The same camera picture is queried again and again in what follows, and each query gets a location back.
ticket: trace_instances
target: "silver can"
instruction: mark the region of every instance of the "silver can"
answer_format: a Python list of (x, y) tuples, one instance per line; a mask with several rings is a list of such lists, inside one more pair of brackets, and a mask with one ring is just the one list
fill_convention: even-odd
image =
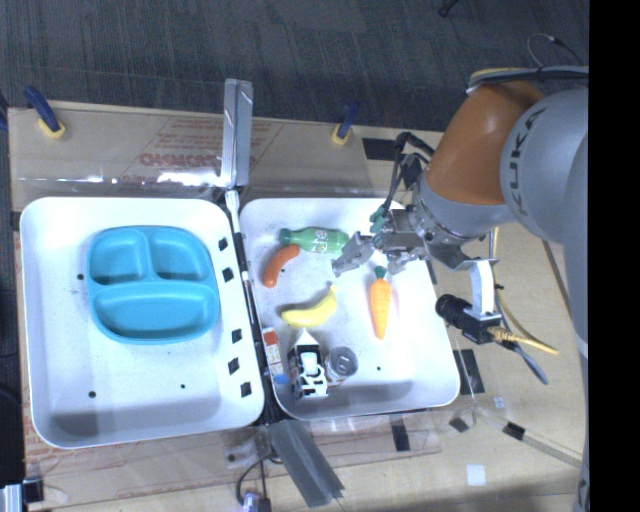
[(349, 347), (336, 347), (325, 357), (327, 384), (337, 386), (358, 371), (358, 356)]

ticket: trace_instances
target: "blue plate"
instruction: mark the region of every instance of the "blue plate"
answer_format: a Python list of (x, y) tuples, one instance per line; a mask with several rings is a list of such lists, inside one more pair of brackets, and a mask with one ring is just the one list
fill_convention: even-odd
[(211, 329), (220, 314), (209, 252), (184, 229), (102, 231), (89, 247), (86, 274), (91, 315), (116, 341), (187, 341)]

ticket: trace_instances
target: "white tray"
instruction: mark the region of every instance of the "white tray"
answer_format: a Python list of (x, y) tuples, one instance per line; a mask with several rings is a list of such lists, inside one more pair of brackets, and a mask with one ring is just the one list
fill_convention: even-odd
[(279, 313), (285, 306), (313, 304), (330, 283), (338, 286), (338, 310), (324, 324), (308, 330), (323, 355), (345, 345), (358, 356), (357, 373), (331, 388), (328, 396), (296, 400), (289, 385), (276, 384), (280, 405), (294, 418), (331, 419), (437, 407), (458, 395), (458, 369), (444, 322), (435, 312), (436, 295), (424, 263), (413, 262), (399, 274), (387, 274), (393, 298), (382, 341), (374, 335), (367, 299), (373, 268), (387, 263), (379, 253), (359, 269), (335, 278), (331, 259), (337, 255), (301, 251), (285, 265), (275, 288), (261, 283), (267, 261), (280, 247), (281, 228), (313, 226), (367, 235), (369, 216), (380, 204), (380, 199), (257, 199), (241, 212), (257, 310), (262, 327), (275, 328), (283, 361), (297, 330), (285, 324)]
[[(205, 335), (130, 345), (93, 323), (79, 278), (89, 243), (104, 229), (130, 225), (187, 229), (205, 244), (221, 301), (220, 319)], [(196, 199), (51, 197), (24, 210), (20, 235), (31, 407), (45, 441), (81, 448), (239, 428), (258, 418), (264, 390), (220, 208)], [(234, 278), (225, 282), (227, 268)], [(235, 342), (234, 331), (241, 333)]]

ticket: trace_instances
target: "toy bottle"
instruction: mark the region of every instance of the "toy bottle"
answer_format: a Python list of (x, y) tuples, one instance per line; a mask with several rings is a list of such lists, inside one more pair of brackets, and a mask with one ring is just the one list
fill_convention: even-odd
[(309, 252), (339, 253), (349, 241), (349, 235), (338, 229), (306, 228), (298, 231), (280, 230), (280, 243), (295, 244)]

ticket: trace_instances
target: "yellow banana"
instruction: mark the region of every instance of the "yellow banana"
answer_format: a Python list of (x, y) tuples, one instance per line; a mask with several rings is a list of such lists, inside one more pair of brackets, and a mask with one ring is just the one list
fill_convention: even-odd
[(329, 293), (320, 302), (308, 309), (288, 309), (280, 317), (292, 327), (316, 327), (325, 322), (338, 307), (336, 291), (338, 287), (332, 284)]

